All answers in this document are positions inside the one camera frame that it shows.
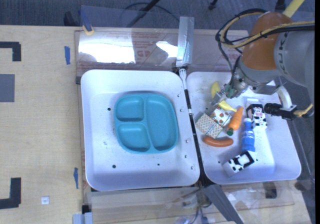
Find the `toy hot dog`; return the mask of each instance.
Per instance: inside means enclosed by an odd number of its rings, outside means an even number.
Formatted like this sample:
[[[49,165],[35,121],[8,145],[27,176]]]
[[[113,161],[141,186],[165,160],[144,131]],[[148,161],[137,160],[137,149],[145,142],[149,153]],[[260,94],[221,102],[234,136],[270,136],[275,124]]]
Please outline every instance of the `toy hot dog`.
[[[209,136],[204,137],[203,142],[213,146],[213,147],[226,147],[226,146],[230,146],[234,143],[233,139],[231,138],[226,138],[224,140],[217,140],[214,138],[211,138]]]

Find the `blue spray bottle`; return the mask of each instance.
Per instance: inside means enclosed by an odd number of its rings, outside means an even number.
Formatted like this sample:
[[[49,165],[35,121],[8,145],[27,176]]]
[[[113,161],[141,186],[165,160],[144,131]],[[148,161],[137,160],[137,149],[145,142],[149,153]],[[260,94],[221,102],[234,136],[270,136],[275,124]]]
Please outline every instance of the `blue spray bottle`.
[[[245,151],[253,151],[255,152],[255,133],[251,128],[251,119],[245,118],[244,121],[244,128],[241,133],[241,142],[242,148],[241,152]]]

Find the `blue plate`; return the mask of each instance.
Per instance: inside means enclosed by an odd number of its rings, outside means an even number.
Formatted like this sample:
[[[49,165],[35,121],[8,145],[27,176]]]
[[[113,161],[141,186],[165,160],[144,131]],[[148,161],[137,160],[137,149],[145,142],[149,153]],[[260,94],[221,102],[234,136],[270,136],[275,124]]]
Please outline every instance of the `blue plate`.
[[[166,97],[154,93],[125,95],[114,108],[116,136],[125,150],[154,154],[176,146],[179,138],[177,117]]]

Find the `wooden table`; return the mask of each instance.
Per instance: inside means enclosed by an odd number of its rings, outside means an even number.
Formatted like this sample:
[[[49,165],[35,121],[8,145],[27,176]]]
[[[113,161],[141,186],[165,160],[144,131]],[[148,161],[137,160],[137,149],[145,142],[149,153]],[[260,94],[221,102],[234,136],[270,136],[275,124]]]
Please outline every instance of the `wooden table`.
[[[18,208],[0,210],[1,224],[65,224],[82,211],[76,30],[79,28],[0,26],[0,41],[19,42],[22,47],[21,61],[13,61],[11,49],[0,48],[0,74],[14,74],[15,78],[14,102],[0,102],[1,200],[10,198],[11,178],[21,178],[21,203]],[[70,48],[70,64],[65,46]],[[293,186],[289,191],[293,204],[239,208],[238,213],[248,223],[311,223],[301,193]],[[42,197],[49,197],[49,204],[42,204]],[[220,213],[211,215],[212,221],[225,222]],[[173,219],[152,223],[173,223]]]

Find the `white sink basin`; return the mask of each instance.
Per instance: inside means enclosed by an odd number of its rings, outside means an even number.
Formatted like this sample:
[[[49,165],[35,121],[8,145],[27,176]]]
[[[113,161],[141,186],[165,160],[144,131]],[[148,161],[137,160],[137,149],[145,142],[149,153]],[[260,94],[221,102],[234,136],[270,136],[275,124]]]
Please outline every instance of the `white sink basin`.
[[[170,151],[135,154],[118,143],[117,100],[131,93],[156,93],[171,101],[179,139]],[[181,79],[169,71],[90,70],[81,79],[85,174],[98,191],[183,187],[200,176],[193,132]]]

